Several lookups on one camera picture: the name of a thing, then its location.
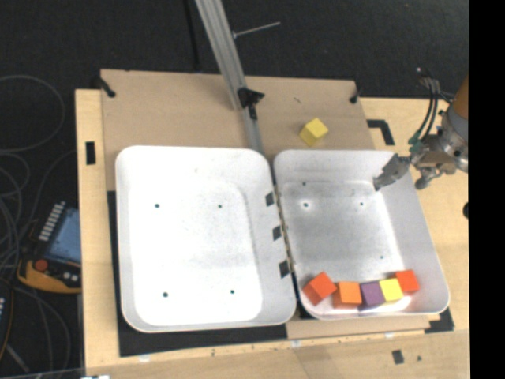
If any purple cube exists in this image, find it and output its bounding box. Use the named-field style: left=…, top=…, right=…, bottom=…
left=359, top=280, right=387, bottom=309

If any brown flat board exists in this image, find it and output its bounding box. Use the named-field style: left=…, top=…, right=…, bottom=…
left=99, top=68, right=442, bottom=340

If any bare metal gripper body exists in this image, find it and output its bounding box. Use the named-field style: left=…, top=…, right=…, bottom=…
left=409, top=133, right=470, bottom=174

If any orange cube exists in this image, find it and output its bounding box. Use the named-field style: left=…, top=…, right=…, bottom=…
left=331, top=280, right=364, bottom=310

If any white plastic tray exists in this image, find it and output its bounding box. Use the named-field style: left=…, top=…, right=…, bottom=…
left=272, top=148, right=451, bottom=322
left=114, top=144, right=298, bottom=334

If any yellow cube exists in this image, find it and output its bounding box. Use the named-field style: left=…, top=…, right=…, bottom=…
left=298, top=117, right=330, bottom=148
left=379, top=277, right=405, bottom=303

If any red-orange cube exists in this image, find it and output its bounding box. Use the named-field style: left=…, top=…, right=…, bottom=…
left=301, top=271, right=339, bottom=307
left=394, top=268, right=421, bottom=295

